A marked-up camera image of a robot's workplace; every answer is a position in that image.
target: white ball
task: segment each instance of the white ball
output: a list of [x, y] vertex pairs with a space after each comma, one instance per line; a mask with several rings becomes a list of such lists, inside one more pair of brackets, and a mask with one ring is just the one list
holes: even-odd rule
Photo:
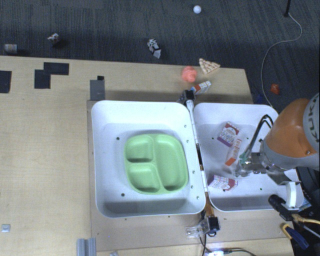
[[201, 13], [201, 7], [199, 5], [196, 5], [195, 7], [193, 7], [193, 12], [195, 14]]

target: green plate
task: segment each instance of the green plate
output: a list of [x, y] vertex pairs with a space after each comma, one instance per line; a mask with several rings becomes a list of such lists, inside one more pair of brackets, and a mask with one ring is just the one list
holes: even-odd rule
[[143, 134], [124, 146], [125, 172], [131, 187], [143, 194], [177, 192], [188, 182], [188, 167], [181, 143], [167, 134]]

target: wooden tabletop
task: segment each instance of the wooden tabletop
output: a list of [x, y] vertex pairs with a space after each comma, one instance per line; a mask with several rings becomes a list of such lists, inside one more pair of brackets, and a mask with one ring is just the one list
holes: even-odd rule
[[[35, 70], [44, 70], [44, 63], [67, 63], [68, 75], [52, 74], [50, 89], [35, 89]], [[206, 94], [197, 97], [198, 102], [252, 103], [243, 69], [220, 68], [204, 75], [200, 67], [195, 68], [196, 82], [212, 83]], [[181, 79], [182, 69], [177, 65], [0, 56], [0, 71], [11, 72], [9, 93], [0, 93], [0, 224], [11, 225], [10, 232], [0, 233], [0, 255], [74, 256], [77, 239], [92, 236], [87, 127], [90, 80], [103, 76], [105, 97], [110, 100], [176, 101], [191, 86]], [[279, 229], [283, 220], [277, 212], [217, 215], [226, 219], [221, 231], [232, 227], [243, 231], [236, 230], [237, 239], [230, 241], [225, 239], [226, 232], [223, 241], [210, 239], [209, 248], [242, 247], [259, 256], [293, 255], [290, 241]], [[182, 229], [183, 223], [176, 227]], [[259, 239], [263, 232], [266, 236]], [[98, 255], [109, 255], [114, 249], [119, 248]], [[185, 245], [122, 249], [118, 255], [195, 256], [201, 250], [195, 239]]]

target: triangular wooden block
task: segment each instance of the triangular wooden block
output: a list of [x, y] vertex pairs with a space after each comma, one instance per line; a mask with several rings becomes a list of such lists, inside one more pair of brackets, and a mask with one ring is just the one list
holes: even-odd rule
[[199, 64], [205, 75], [220, 68], [220, 64], [204, 60], [203, 58], [199, 59]]

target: red object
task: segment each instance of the red object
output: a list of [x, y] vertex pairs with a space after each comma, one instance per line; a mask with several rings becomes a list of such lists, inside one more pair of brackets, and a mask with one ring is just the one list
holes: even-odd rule
[[276, 95], [279, 95], [279, 94], [280, 94], [279, 85], [276, 84], [276, 83], [271, 84], [270, 92], [272, 92], [272, 93], [274, 93], [274, 94], [276, 94]]
[[196, 80], [197, 77], [197, 71], [192, 66], [186, 66], [182, 70], [181, 77], [183, 80], [193, 83]]

